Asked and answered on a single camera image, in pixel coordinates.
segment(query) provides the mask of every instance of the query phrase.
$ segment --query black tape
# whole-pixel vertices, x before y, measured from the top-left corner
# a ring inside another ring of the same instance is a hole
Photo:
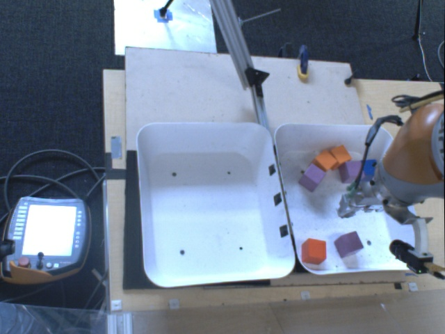
[[[105,154],[105,175],[108,180],[125,180],[127,178],[127,170],[113,168],[110,152]]]
[[[122,285],[124,289],[158,288],[145,275],[143,265],[138,155],[136,151],[127,151],[127,181],[125,182],[124,280]]]

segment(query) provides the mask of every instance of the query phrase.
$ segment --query wooden table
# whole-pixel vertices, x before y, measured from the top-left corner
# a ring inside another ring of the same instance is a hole
[[[439,89],[437,83],[426,82],[405,82],[405,81],[369,81],[354,80],[350,88],[356,88],[365,122],[371,124],[367,105],[371,107],[374,119],[385,116],[388,113],[395,113],[397,109],[389,102],[390,98],[398,94],[425,95]],[[104,71],[104,123],[105,123],[105,142],[106,152],[111,151],[111,137],[122,137],[122,149],[125,150],[125,129],[126,129],[126,111],[125,111],[125,73],[121,70],[105,70]],[[392,125],[385,128],[390,131],[393,136],[397,130]],[[113,168],[124,169],[126,165],[125,155],[121,159],[113,159]],[[239,305],[255,305],[252,315],[252,328],[259,322],[268,322],[268,320],[278,321],[276,313],[274,318],[270,318],[268,311],[277,309],[272,303],[289,302],[299,306],[302,298],[307,298],[309,294],[311,300],[319,300],[321,303],[328,303],[330,299],[356,298],[357,305],[366,307],[370,300],[375,298],[386,298],[386,301],[406,301],[411,303],[405,297],[414,296],[409,292],[408,283],[416,283],[421,296],[416,296],[415,300],[420,301],[424,310],[429,312],[429,320],[431,316],[437,321],[442,320],[442,311],[436,306],[440,303],[439,298],[444,298],[445,281],[440,281],[429,275],[424,276],[406,276],[405,272],[390,271],[378,273],[351,273],[344,275],[332,276],[315,276],[310,273],[293,274],[279,280],[272,280],[271,286],[268,287],[192,287],[178,289],[144,289],[144,290],[123,290],[123,243],[124,243],[124,180],[107,180],[105,184],[106,192],[106,237],[108,242],[107,261],[109,265],[109,282],[108,294],[109,301],[112,305],[111,310],[123,311],[148,311],[148,310],[167,310],[171,299],[178,299],[180,308],[190,308],[188,318],[201,318],[204,320],[203,311],[193,311],[191,308],[207,308],[208,315],[218,316],[221,318],[227,316],[234,318],[234,313],[239,311]],[[434,220],[428,226],[430,231],[430,252],[435,255],[435,262],[444,265],[444,201],[443,200],[427,200],[423,205],[416,206],[419,216],[433,216]],[[402,283],[401,289],[396,289],[394,283]],[[354,299],[342,302],[345,305],[354,306]],[[181,327],[181,319],[184,313],[174,315],[176,319],[172,319],[174,323]],[[155,320],[152,315],[140,317],[144,322],[148,317],[157,325],[161,325],[159,318]],[[225,331],[230,332],[226,325],[223,325]],[[191,333],[196,333],[195,327],[191,326]],[[288,331],[276,331],[276,333],[288,333]]]

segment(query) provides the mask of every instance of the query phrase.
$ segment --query wire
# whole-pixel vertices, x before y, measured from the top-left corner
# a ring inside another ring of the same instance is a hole
[[[445,40],[442,41],[442,43],[437,48],[437,57],[439,59],[439,63],[442,66],[442,68],[444,68],[444,62],[442,60],[442,56],[440,55],[440,49],[444,46],[444,42],[445,42]]]
[[[62,189],[64,189],[65,191],[67,191],[67,193],[69,193],[71,196],[75,197],[75,198],[79,198],[79,196],[77,195],[76,192],[74,192],[71,188],[69,188],[67,185],[60,183],[58,180],[54,180],[52,178],[48,178],[48,177],[44,177],[41,175],[13,175],[12,177],[10,177],[10,179],[17,179],[17,180],[35,180],[35,181],[40,181],[40,182],[45,182],[45,183],[51,183],[54,184]]]
[[[91,196],[91,193],[105,180],[105,176],[103,175],[100,177],[100,179],[95,183],[94,186],[91,187],[91,189],[88,191],[88,193],[85,196],[85,200],[89,199]]]
[[[407,110],[415,111],[416,108],[428,104],[430,102],[434,102],[435,100],[439,100],[440,95],[443,95],[443,90],[437,90],[435,92],[424,95],[423,97],[412,97],[411,95],[397,95],[391,98],[391,101],[398,106],[400,112],[404,112]]]
[[[5,299],[4,301],[0,301],[0,302],[2,302],[2,303],[10,303],[10,302],[18,301],[20,299],[23,299],[23,298],[26,298],[26,297],[30,297],[30,296],[33,296],[34,294],[40,293],[42,291],[45,291],[46,289],[50,288],[53,285],[54,285],[53,283],[50,283],[49,285],[46,285],[44,287],[37,288],[35,291],[29,292],[29,293],[26,293],[26,294],[23,294],[21,296],[17,296],[17,297],[14,297],[14,298]]]
[[[104,167],[93,167],[93,169],[95,171],[97,171],[97,172],[105,172],[105,168]],[[71,177],[74,177],[75,175],[80,175],[80,174],[88,172],[88,171],[89,171],[88,168],[84,168],[84,169],[81,169],[81,170],[75,170],[74,172],[68,173],[66,175],[63,175],[60,178],[57,178],[56,181],[61,182],[63,180],[66,180],[67,178],[71,178]],[[29,194],[28,197],[35,196],[36,194],[44,191],[46,188],[48,188],[50,186],[51,186],[50,184],[47,184],[46,186],[43,186],[42,188],[39,188],[38,190],[36,190],[33,193]]]
[[[373,124],[373,126],[371,126],[371,128],[368,131],[368,134],[366,135],[366,140],[364,142],[365,144],[365,149],[364,149],[364,154],[363,154],[363,159],[362,159],[362,165],[360,166],[360,172],[357,175],[357,177],[355,178],[354,181],[354,189],[357,189],[359,187],[359,183],[362,180],[362,173],[364,170],[364,165],[366,163],[366,159],[368,157],[368,151],[369,151],[369,147],[371,146],[372,142],[374,141],[375,137],[377,136],[378,130],[380,129],[380,127],[385,124],[386,122],[390,122],[392,124],[396,124],[398,126],[402,126],[403,125],[403,121],[401,119],[400,116],[398,115],[388,115],[388,116],[383,116],[381,118],[378,118],[375,123]]]
[[[105,168],[104,167],[93,167],[94,171],[97,172],[104,172]],[[61,182],[63,180],[66,180],[68,178],[74,177],[75,175],[80,175],[82,173],[88,172],[90,169],[89,168],[83,168],[81,170],[75,170],[74,172],[68,173],[66,175],[63,175],[62,177],[59,177],[56,179],[57,182]],[[5,180],[6,177],[0,177],[0,181]],[[48,187],[50,187],[51,185],[53,185],[53,183],[51,184],[46,184],[42,187],[40,187],[39,189],[35,190],[33,193],[28,194],[28,197],[32,197],[38,193],[40,193],[41,191],[44,191],[45,189],[47,189]],[[92,190],[94,190],[94,188],[96,187],[96,184],[93,186],[93,188],[88,192],[92,192]],[[0,218],[0,224],[3,223],[3,221],[8,217],[8,215],[10,214],[10,212],[7,212],[6,214],[4,214],[1,218]]]
[[[92,301],[92,298],[94,297],[94,295],[96,294],[96,292],[99,290],[100,286],[102,286],[102,283],[105,281],[106,277],[108,276],[108,269],[105,270],[104,275],[100,278],[99,282],[97,283],[96,287],[93,289],[90,298],[88,298],[88,300],[86,301],[84,307],[82,308],[83,310],[85,310],[90,302]],[[79,322],[83,319],[84,315],[80,315],[79,318],[77,318],[76,322],[73,325],[73,328],[76,328],[77,325],[79,324]]]
[[[430,77],[430,73],[428,73],[428,69],[426,67],[426,57],[425,57],[425,52],[424,52],[423,47],[422,47],[422,41],[421,41],[420,33],[417,36],[417,41],[419,41],[419,46],[420,46],[420,50],[421,50],[421,53],[422,53],[423,68],[425,70],[426,76],[428,77],[429,81],[432,81],[432,79]]]
[[[94,297],[94,295],[96,294],[96,292],[99,290],[100,286],[102,285],[102,283],[105,281],[105,278],[108,276],[108,269],[105,270],[104,275],[100,278],[99,282],[97,283],[96,287],[93,289],[90,298],[88,298],[88,300],[86,301],[86,304],[84,305],[83,309],[85,310],[88,305],[90,304],[90,302],[92,301],[92,298]]]
[[[9,203],[9,199],[8,199],[8,185],[9,185],[9,181],[10,178],[14,172],[14,170],[24,161],[26,161],[27,159],[30,159],[31,157],[40,155],[40,154],[44,154],[44,153],[59,153],[59,154],[64,154],[66,156],[70,156],[71,158],[75,159],[76,161],[78,161],[79,163],[83,164],[86,166],[86,168],[88,168],[88,170],[90,170],[90,172],[93,174],[93,176],[95,177],[96,180],[99,180],[99,175],[96,173],[96,171],[93,169],[93,167],[87,162],[85,161],[83,158],[81,158],[80,156],[77,156],[76,154],[69,152],[69,151],[64,151],[64,150],[41,150],[41,151],[37,151],[37,152],[33,152],[30,153],[28,155],[26,155],[25,157],[21,158],[19,161],[17,161],[15,163],[15,165],[9,170],[6,179],[5,179],[5,184],[3,187],[3,198],[5,201],[5,205],[7,210],[10,212],[11,211],[11,206]]]

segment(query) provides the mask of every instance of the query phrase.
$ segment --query metal bracket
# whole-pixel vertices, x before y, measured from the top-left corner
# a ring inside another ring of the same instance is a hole
[[[245,76],[248,78],[249,85],[255,87],[257,92],[257,97],[264,97],[262,83],[269,77],[270,73],[262,72],[261,70],[256,70],[252,67],[248,67],[245,70]]]

